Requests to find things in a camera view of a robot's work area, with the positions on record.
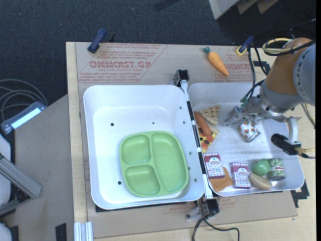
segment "black floor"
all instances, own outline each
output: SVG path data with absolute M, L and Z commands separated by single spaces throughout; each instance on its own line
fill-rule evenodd
M 27 81 L 52 104 L 67 93 L 66 42 L 92 42 L 100 28 L 118 43 L 241 45 L 253 35 L 261 46 L 314 39 L 316 23 L 300 25 L 314 18 L 316 0 L 280 0 L 263 14 L 232 7 L 217 21 L 209 0 L 0 0 L 0 81 Z

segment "sausage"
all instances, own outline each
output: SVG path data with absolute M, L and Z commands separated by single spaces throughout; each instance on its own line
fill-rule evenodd
M 212 131 L 211 131 L 210 127 L 208 126 L 206 120 L 197 111 L 194 111 L 194 117 L 195 117 L 196 123 L 201 127 L 204 135 L 206 137 L 210 137 L 212 135 Z

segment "robotic arm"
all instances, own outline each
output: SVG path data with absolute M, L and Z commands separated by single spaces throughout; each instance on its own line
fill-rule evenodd
M 277 54 L 259 95 L 236 106 L 225 119 L 225 124 L 249 120 L 257 124 L 262 119 L 274 119 L 289 126 L 289 138 L 275 134 L 272 142 L 286 153 L 298 154 L 297 122 L 283 114 L 298 104 L 315 106 L 315 42 L 307 38 L 288 41 Z

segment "green plate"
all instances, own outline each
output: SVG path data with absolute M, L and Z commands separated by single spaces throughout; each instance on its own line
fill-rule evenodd
M 143 132 L 122 140 L 120 164 L 128 189 L 140 197 L 169 195 L 189 180 L 179 140 L 164 131 Z

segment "white tray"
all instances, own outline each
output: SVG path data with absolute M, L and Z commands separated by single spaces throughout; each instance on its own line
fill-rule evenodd
M 235 189 L 232 186 L 222 191 L 212 190 L 220 196 L 235 196 L 242 194 L 273 192 L 300 188 L 304 183 L 303 171 L 298 156 L 290 156 L 276 147 L 270 141 L 274 133 L 288 137 L 286 123 L 275 120 L 263 120 L 256 128 L 261 134 L 247 142 L 237 131 L 240 123 L 225 126 L 224 120 L 234 106 L 240 106 L 240 99 L 251 88 L 251 83 L 196 83 L 189 89 L 189 96 L 193 110 L 199 111 L 216 104 L 221 105 L 217 128 L 220 133 L 214 139 L 208 152 L 218 152 L 225 167 L 231 176 L 230 163 L 247 162 L 251 169 L 255 160 L 262 158 L 280 158 L 283 162 L 286 178 L 281 181 L 273 181 L 273 187 L 269 190 L 261 190 L 255 187 L 250 189 Z
M 205 190 L 193 127 L 183 91 L 173 85 L 96 85 L 83 97 L 90 164 L 91 195 L 103 209 L 198 200 Z M 138 197 L 126 187 L 119 144 L 129 135 L 168 131 L 180 141 L 189 168 L 182 191 Z

